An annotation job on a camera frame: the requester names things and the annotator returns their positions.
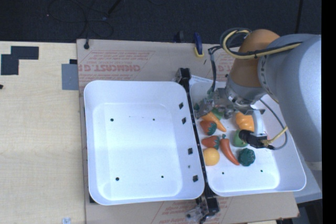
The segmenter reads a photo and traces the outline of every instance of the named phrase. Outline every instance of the cardboard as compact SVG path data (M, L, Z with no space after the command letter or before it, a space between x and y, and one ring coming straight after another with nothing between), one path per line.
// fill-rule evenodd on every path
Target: cardboard
M102 206L90 202L88 190L86 128L83 90L93 80L172 81L178 68L190 68L192 75L212 79L211 62L207 56L210 44L203 44L205 56L196 57L194 44L146 41L77 40L79 95L83 173L87 224L103 223L195 223L185 213L196 206L194 200L145 202L129 205ZM225 81L233 58L225 51L215 54L217 80ZM220 212L206 223L234 224L263 220L295 218L299 210L292 192L218 197Z

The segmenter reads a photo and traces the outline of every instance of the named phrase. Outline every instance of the dark background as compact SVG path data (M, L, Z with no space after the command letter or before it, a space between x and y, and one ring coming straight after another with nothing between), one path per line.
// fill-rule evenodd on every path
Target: dark background
M198 32L203 43L218 44L233 27L266 28L281 36L321 33L321 0L122 0L108 15L115 2L0 0L0 40L171 42L183 31L184 42Z

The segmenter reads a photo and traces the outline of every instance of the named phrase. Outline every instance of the cable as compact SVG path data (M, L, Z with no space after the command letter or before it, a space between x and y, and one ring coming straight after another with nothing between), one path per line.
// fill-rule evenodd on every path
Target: cable
M278 52L294 49L301 44L300 42L299 43L296 42L296 43L286 44L284 46L277 47L277 48L268 48L268 49L266 48L263 50L256 50L256 51L249 51L249 52L233 52L228 48L227 41L230 38L232 38L234 35L245 34L247 36L250 33L251 31L248 31L245 29L243 30L235 29L226 35L223 34L220 37L220 43L227 54L237 59L252 59L252 58L257 58L257 57L264 56L264 55L276 54Z
M271 149L271 150L279 150L281 148L283 148L286 144L287 144L287 140L288 140L288 135L286 130L288 129L287 126L284 126L282 124L282 122L280 121L278 115L273 111L273 109L266 104L262 99L260 99L260 102L264 104L265 107L267 107L267 109L274 115L274 117L278 120L278 122L280 123L281 127L282 127L282 131L280 133L278 133L273 139L271 140L262 140L262 142L265 142L264 144L267 146L267 148ZM272 143L275 139L279 138L281 135L285 134L285 142L279 146L279 147L274 147L272 145L269 145L270 143Z

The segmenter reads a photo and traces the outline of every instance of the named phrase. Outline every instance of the yellow cable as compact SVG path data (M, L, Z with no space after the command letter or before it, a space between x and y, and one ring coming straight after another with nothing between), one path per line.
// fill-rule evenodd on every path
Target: yellow cable
M270 144L272 144L276 139L278 139L280 136L282 136L284 133L285 133L285 131L287 131L288 130L288 127L287 126L285 126L285 128L283 128L283 130L280 132L280 133L278 133L276 136L274 136L271 140L261 140L261 142L265 145L265 146L268 146L268 145L270 145Z
M236 55L233 54L227 47L226 47L226 42L227 40L233 36L234 34L238 34L238 33L246 33L246 34L250 34L250 31L247 30L241 30L241 31L232 31L231 33L229 33L223 40L223 44L222 44L222 48L226 51L227 54L229 54L230 56L234 57L234 58L238 58L238 59L252 59L255 57L260 57L260 56L264 56L264 55L270 55L270 54L276 54L278 52L282 52L282 51L286 51L286 50L290 50L290 49L294 49L296 47L298 47L301 43L296 43L296 44L292 44L289 45L287 47L283 47L283 48L278 48L278 49L273 49L270 51L265 51L265 52L259 52L259 53L255 53L252 55Z

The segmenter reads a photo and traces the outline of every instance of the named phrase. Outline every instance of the white tray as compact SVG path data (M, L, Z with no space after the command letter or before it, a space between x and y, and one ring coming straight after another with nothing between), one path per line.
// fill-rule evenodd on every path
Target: white tray
M193 104L200 102L206 97L211 82L197 82L191 86L190 94ZM225 87L224 82L216 83L216 87ZM268 96L262 98L268 105L272 105L273 110L283 120L278 105ZM273 114L261 103L257 102L254 106L256 109L266 109L263 114L265 132L273 138L282 128ZM200 141L207 137L199 125L202 119L196 121L198 136ZM234 117L229 120L222 119L221 122L226 127L226 138L231 141L234 133L238 129ZM306 185L306 175L304 173L300 157L296 150L293 139L288 133L288 142L280 150L268 150L265 148L253 148L256 160L250 166L234 165L221 152L219 163L215 166L206 166L206 174L209 186L212 191L220 196L239 196L248 194L273 193L280 191L299 191ZM223 132L218 129L214 135L221 136ZM274 142L274 146L280 146L284 142L284 135ZM238 151L242 148L232 146L233 153L238 156Z
M184 88L93 81L84 90L89 191L102 205L194 199L204 178Z

